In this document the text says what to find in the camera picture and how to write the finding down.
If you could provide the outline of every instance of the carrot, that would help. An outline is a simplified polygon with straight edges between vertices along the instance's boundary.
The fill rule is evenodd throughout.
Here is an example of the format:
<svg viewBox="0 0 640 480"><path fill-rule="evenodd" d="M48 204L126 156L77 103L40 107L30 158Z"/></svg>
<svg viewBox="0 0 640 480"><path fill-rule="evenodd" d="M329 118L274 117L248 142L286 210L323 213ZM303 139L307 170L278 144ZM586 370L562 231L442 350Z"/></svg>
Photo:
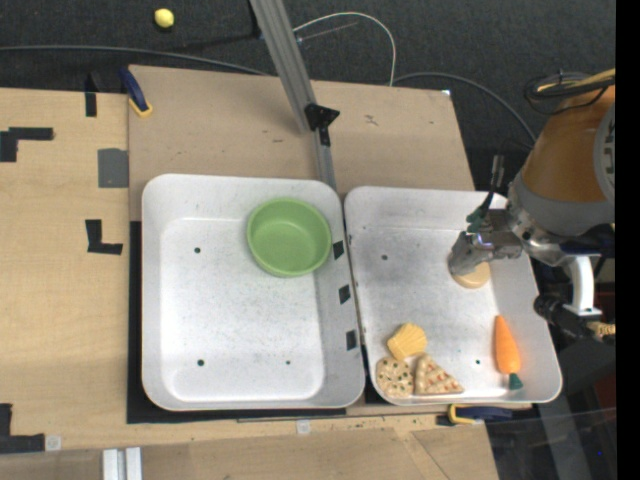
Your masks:
<svg viewBox="0 0 640 480"><path fill-rule="evenodd" d="M496 316L495 346L498 370L505 375L509 375L509 389L520 389L523 385L517 375L521 366L520 353L511 330L502 315Z"/></svg>

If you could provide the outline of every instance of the green plate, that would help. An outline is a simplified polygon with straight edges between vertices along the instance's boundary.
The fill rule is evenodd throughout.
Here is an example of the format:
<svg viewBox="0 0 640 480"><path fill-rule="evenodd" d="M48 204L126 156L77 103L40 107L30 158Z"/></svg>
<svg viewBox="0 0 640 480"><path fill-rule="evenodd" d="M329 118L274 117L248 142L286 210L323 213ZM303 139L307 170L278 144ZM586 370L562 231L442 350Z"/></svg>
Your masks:
<svg viewBox="0 0 640 480"><path fill-rule="evenodd" d="M270 274L294 277L313 272L331 250L331 230L312 205L278 198L258 206L247 223L249 249Z"/></svg>

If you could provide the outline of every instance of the yellow ball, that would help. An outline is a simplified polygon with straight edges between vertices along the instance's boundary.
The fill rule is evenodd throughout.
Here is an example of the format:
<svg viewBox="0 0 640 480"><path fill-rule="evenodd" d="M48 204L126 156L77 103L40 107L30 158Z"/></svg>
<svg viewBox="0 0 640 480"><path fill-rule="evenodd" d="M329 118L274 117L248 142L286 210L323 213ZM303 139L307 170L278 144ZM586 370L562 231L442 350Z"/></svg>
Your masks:
<svg viewBox="0 0 640 480"><path fill-rule="evenodd" d="M154 14L156 25L162 28L173 27L175 17L169 9L158 9Z"/></svg>

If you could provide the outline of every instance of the white tray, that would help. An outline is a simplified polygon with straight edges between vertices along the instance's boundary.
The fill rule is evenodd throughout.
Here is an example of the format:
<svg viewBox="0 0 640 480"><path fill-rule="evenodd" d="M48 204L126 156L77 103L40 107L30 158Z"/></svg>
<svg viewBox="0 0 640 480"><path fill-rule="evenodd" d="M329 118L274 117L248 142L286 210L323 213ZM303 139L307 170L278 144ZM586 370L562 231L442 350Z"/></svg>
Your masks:
<svg viewBox="0 0 640 480"><path fill-rule="evenodd" d="M316 206L338 244L312 274L274 277L249 251L249 214L281 196ZM142 381L149 398L174 411L353 403L364 368L343 223L337 194L318 181L151 180L142 197Z"/></svg>
<svg viewBox="0 0 640 480"><path fill-rule="evenodd" d="M535 278L526 255L490 263L480 289L458 285L446 259L465 217L486 193L361 187L351 191L345 216L360 323L369 371L389 351L399 325L425 330L427 352L465 387L456 395L389 399L396 405L542 403L560 392L562 376L548 324L533 310ZM494 198L493 207L505 200ZM509 391L493 353L494 318L505 316L522 358L524 388Z"/></svg>

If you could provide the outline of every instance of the wooden table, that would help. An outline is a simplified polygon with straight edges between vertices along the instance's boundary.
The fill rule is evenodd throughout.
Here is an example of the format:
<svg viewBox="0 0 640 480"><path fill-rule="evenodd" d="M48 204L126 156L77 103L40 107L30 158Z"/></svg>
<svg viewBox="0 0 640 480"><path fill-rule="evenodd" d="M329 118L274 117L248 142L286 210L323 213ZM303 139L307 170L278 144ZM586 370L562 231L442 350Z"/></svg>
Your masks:
<svg viewBox="0 0 640 480"><path fill-rule="evenodd" d="M52 141L20 141L17 161L0 163L0 402L13 404L11 432L60 436L65 450L295 439L293 419L126 423L129 223L140 218L146 181L162 172L315 177L312 145L278 79L131 69L154 106L147 119L121 94L97 94L97 116L87 117L83 93L0 90L0 131L55 132ZM447 94L313 84L320 104L341 111L331 128L341 195L359 185L473 190ZM99 187L98 151L109 148L129 151L130 189ZM103 241L122 243L122 254L88 253L87 219L102 220ZM387 429L423 475L434 465L420 432L473 432L469 443L486 455L483 426L433 430L434 409L442 408L359 401L346 416L312 420L311 436L344 431L345 443L361 446L366 432ZM486 471L497 478L492 463Z"/></svg>

